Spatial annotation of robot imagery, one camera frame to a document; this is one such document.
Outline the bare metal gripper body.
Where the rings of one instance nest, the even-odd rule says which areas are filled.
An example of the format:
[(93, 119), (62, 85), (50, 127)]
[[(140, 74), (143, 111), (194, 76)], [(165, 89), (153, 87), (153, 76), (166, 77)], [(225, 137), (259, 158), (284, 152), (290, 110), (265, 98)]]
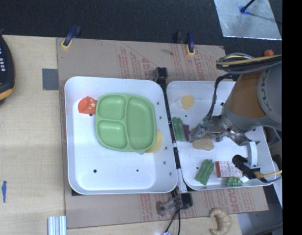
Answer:
[(230, 138), (239, 146), (247, 145), (252, 141), (246, 136), (246, 130), (239, 129), (221, 115), (205, 116), (203, 118), (203, 127), (205, 132), (209, 133), (217, 142), (220, 142), (224, 137)]

